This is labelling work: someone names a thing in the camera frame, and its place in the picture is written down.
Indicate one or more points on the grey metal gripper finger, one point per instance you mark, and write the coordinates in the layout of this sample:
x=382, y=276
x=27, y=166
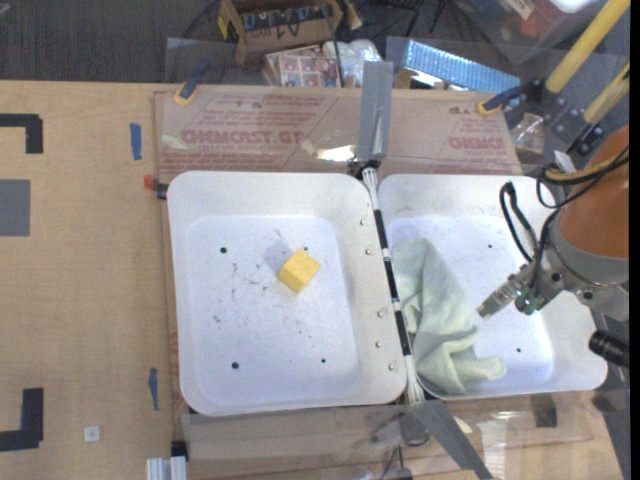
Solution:
x=494, y=299
x=500, y=305

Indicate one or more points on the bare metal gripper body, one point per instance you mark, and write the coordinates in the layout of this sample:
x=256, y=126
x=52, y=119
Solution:
x=542, y=280

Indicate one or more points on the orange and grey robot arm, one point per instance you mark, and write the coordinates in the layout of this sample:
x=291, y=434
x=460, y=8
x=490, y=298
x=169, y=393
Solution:
x=595, y=218

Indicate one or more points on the white plastic tray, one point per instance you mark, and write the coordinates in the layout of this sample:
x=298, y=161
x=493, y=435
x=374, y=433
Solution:
x=260, y=328
x=515, y=338

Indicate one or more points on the pale green cloth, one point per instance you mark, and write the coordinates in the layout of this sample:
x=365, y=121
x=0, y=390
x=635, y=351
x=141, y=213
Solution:
x=440, y=313

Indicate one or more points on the thin black and white rod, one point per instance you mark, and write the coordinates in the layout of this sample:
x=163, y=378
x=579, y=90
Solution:
x=387, y=263

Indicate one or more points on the yellow cube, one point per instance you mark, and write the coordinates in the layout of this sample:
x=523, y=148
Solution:
x=299, y=270

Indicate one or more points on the brown cardboard board red print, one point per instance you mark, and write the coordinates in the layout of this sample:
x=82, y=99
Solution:
x=280, y=133

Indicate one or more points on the brown cardboard box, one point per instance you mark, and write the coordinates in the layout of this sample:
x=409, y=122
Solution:
x=280, y=23

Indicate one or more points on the black cylinder on white bracket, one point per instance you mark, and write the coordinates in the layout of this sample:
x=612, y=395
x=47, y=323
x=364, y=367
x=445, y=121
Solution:
x=609, y=348

